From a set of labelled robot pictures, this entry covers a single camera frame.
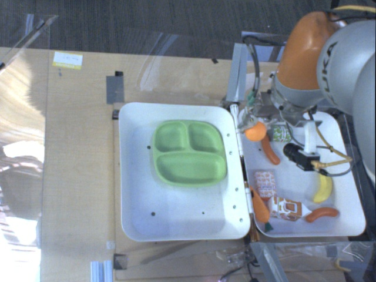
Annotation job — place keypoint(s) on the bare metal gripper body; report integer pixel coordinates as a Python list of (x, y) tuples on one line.
[(276, 110)]

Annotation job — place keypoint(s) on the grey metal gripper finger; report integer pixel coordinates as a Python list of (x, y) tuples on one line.
[(243, 122), (268, 123)]

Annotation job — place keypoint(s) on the orange toy fruit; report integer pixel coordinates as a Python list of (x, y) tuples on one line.
[(255, 132)]

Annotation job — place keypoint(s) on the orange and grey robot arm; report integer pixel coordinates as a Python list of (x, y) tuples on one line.
[(305, 57)]

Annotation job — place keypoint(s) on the small green printed can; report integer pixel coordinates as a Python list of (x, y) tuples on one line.
[(280, 134)]

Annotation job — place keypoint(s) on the orange toy sausage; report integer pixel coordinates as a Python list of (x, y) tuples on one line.
[(321, 214), (271, 154)]

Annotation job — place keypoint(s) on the orange and white packet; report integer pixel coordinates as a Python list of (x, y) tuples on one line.
[(265, 184)]

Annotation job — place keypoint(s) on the green divided plate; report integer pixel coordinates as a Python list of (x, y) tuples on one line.
[(188, 154)]

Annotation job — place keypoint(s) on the white plastic tray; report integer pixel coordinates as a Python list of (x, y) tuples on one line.
[(176, 210), (296, 184)]

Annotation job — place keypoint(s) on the orange carrot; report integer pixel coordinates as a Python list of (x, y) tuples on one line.
[(260, 207)]

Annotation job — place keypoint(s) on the white and orange carton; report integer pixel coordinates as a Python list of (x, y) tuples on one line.
[(286, 208)]

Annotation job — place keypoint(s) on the yellow banana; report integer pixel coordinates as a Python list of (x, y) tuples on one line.
[(323, 191)]

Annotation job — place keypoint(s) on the black cylinder on white bracket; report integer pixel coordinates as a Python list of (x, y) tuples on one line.
[(299, 156)]

